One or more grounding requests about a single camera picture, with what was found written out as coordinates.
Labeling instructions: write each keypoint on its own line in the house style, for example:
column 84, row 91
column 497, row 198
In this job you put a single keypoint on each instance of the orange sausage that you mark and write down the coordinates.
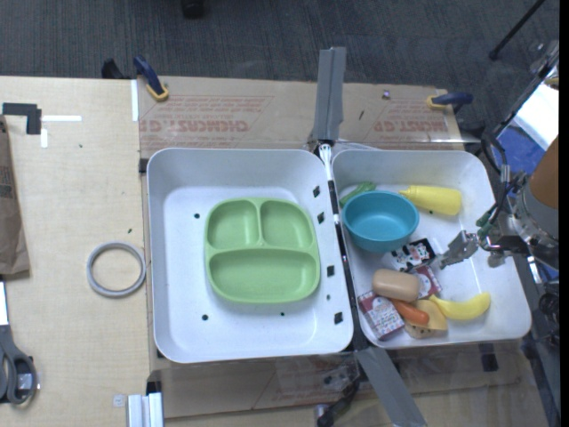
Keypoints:
column 411, row 312

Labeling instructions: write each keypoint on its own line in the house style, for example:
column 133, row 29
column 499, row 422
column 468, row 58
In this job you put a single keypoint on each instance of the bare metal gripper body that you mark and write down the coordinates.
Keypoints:
column 511, row 244

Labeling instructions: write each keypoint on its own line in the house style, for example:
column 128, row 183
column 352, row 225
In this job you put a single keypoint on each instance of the thin black and white rod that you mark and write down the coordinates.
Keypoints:
column 332, row 189

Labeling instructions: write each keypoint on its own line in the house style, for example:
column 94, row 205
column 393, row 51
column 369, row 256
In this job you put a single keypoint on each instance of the black and white carton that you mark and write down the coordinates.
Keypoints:
column 413, row 254

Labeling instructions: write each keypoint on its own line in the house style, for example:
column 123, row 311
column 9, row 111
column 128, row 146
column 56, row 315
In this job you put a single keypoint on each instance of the tan bread loaf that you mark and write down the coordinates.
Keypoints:
column 395, row 285

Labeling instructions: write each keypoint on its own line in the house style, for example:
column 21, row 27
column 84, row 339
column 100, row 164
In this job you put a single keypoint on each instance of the yellow squeeze bottle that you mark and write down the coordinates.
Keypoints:
column 438, row 199

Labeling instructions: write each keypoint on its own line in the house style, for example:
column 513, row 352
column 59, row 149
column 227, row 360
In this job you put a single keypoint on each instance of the brown paper bag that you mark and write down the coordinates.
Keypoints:
column 11, row 220

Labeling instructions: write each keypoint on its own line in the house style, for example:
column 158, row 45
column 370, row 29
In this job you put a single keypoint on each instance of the blue bowl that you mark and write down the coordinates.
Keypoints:
column 380, row 225

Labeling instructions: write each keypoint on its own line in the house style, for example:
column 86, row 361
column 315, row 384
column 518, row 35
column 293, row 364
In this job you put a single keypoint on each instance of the red and white carton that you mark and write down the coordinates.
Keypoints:
column 381, row 316

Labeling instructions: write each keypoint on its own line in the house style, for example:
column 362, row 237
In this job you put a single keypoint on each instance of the black chair caster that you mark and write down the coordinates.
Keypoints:
column 193, row 5

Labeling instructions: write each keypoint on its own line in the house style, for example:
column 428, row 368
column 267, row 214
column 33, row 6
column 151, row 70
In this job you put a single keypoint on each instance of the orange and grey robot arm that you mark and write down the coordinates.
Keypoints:
column 544, row 180

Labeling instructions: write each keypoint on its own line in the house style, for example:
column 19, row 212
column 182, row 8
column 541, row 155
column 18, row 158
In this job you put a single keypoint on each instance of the red and white packet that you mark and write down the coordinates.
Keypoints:
column 429, row 280

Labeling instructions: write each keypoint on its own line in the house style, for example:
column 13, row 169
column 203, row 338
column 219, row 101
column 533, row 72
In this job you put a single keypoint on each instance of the yellow pizza slice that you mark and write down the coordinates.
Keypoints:
column 436, row 316

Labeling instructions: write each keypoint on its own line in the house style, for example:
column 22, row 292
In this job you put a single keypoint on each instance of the yellow banana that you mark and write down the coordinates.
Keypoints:
column 464, row 308

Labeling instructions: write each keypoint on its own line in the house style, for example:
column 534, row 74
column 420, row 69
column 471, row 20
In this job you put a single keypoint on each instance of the green divided plate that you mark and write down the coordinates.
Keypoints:
column 262, row 265

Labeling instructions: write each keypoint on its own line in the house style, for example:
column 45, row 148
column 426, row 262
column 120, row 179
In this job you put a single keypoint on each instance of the brown cardboard board red print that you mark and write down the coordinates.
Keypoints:
column 275, row 118

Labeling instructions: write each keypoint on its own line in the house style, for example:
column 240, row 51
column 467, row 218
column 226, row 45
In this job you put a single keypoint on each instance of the grey tape roll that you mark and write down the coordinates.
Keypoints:
column 91, row 278

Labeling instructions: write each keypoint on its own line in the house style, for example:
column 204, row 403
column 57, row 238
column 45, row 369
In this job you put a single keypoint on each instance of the white plastic tray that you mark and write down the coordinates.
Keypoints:
column 484, row 283
column 249, row 332

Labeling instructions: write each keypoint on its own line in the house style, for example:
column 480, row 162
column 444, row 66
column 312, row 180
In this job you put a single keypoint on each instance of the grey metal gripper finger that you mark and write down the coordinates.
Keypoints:
column 467, row 239
column 453, row 256

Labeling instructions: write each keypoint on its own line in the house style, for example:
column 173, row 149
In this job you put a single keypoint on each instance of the green bean pod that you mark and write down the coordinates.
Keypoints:
column 358, row 190

